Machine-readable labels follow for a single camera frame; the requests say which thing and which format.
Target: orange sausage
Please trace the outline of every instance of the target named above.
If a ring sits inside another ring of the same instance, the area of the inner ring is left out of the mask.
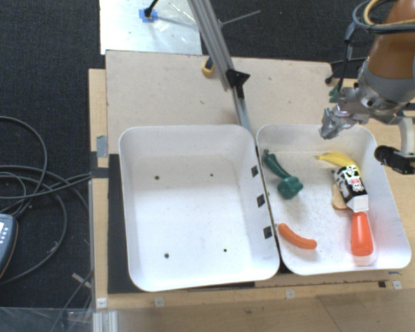
[[[314,250],[317,247],[317,241],[312,239],[306,239],[295,234],[286,224],[278,225],[278,232],[291,244],[307,250]]]

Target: metal plate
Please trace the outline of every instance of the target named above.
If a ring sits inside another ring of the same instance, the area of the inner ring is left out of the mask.
[[[201,55],[199,29],[186,0],[160,0],[158,19],[143,22],[139,10],[153,0],[100,0],[100,52],[135,50]]]

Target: clear plastic sheet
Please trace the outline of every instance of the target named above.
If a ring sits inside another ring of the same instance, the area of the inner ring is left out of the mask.
[[[201,55],[199,28],[187,0],[159,0],[158,17],[144,22],[140,10],[153,0],[100,0],[101,54],[106,50]]]
[[[0,332],[90,332],[92,310],[0,307]]]

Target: yellow banana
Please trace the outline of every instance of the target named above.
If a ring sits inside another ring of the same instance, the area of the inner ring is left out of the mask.
[[[327,154],[319,155],[318,160],[324,160],[340,167],[355,165],[359,169],[354,160],[340,152],[329,152]]]

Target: yellow cable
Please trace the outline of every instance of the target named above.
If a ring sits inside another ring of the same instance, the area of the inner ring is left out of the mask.
[[[392,23],[392,24],[375,24],[370,18],[369,18],[369,13],[371,12],[371,9],[379,2],[379,1],[381,1],[381,0],[371,0],[368,4],[367,4],[367,6],[366,6],[366,8],[365,8],[365,11],[364,11],[364,14],[363,14],[363,19],[364,19],[364,21],[365,21],[365,23],[367,24],[367,25],[370,25],[370,26],[374,26],[374,25],[377,25],[377,26],[382,26],[382,27],[390,27],[390,26],[399,26],[399,25],[407,25],[407,24],[415,24],[415,19],[408,19],[408,20],[406,20],[406,21],[399,21],[399,22],[394,22],[394,23]]]

